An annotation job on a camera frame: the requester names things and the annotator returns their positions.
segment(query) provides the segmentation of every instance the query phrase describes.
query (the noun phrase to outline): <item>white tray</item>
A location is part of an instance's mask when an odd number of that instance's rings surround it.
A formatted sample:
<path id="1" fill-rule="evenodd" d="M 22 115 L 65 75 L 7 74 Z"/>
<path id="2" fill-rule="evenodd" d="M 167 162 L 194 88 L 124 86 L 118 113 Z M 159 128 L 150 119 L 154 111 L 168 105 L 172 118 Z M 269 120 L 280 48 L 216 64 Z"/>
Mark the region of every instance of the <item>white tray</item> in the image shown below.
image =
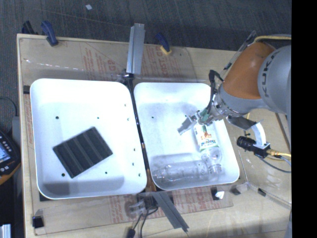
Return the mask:
<path id="1" fill-rule="evenodd" d="M 210 99 L 210 87 L 203 83 L 139 83 L 134 89 L 141 131 L 151 172 L 162 166 L 201 160 L 193 131 L 179 135 L 177 128 L 186 115 L 203 110 Z M 239 166 L 224 121 L 214 122 L 222 151 L 222 172 L 218 179 L 185 183 L 157 183 L 163 190 L 183 189 L 235 182 Z"/>
<path id="2" fill-rule="evenodd" d="M 145 188 L 147 177 L 139 134 L 131 95 L 124 85 L 38 79 L 31 85 L 30 95 L 37 185 L 45 197 L 134 194 Z M 113 154 L 71 178 L 53 147 L 93 126 Z"/>

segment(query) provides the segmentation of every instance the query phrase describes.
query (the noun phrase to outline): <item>black rectangular pad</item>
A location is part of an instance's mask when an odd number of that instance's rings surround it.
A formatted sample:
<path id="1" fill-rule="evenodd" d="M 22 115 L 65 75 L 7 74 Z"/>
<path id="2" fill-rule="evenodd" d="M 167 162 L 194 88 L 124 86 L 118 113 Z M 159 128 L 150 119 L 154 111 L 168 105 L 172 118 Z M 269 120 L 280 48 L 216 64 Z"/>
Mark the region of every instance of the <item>black rectangular pad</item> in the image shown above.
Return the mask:
<path id="1" fill-rule="evenodd" d="M 95 127 L 55 146 L 53 150 L 72 178 L 112 155 Z"/>

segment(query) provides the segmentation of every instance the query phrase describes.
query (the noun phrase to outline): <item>floor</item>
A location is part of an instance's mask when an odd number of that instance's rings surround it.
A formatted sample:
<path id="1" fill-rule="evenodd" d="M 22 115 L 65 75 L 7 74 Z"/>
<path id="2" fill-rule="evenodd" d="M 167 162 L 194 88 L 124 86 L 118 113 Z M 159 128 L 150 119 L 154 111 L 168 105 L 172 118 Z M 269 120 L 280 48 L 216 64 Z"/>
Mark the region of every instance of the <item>floor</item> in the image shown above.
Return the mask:
<path id="1" fill-rule="evenodd" d="M 292 33 L 292 0 L 0 0 L 0 15 L 0 97 L 12 100 L 0 99 L 0 130 L 9 135 L 12 103 L 18 111 L 16 34 L 26 21 L 38 34 L 48 20 L 56 36 L 122 42 L 134 23 L 143 23 L 145 43 L 158 44 L 161 32 L 171 46 L 233 51 L 253 30 Z M 0 225 L 19 226 L 16 201 L 13 179 L 0 185 Z"/>

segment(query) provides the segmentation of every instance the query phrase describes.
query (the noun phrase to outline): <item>bottle label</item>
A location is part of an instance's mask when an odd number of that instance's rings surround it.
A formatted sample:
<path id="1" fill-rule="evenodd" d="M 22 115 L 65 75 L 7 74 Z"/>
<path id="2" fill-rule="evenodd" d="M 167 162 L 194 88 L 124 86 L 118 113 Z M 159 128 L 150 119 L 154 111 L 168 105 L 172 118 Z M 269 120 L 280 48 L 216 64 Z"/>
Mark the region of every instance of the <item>bottle label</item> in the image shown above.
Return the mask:
<path id="1" fill-rule="evenodd" d="M 210 147 L 218 146 L 216 132 L 213 124 L 209 126 L 197 124 L 194 126 L 194 132 L 200 151 L 203 151 Z"/>

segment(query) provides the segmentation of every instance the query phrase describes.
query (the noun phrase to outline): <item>device screen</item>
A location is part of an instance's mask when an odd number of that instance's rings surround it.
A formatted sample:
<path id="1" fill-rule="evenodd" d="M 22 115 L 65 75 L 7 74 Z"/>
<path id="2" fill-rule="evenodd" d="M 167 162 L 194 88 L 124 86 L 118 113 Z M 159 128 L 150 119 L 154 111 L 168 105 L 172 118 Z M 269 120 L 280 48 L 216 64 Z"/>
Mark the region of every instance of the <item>device screen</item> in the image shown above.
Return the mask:
<path id="1" fill-rule="evenodd" d="M 10 158 L 10 155 L 7 154 L 5 148 L 0 144 L 0 163 Z"/>

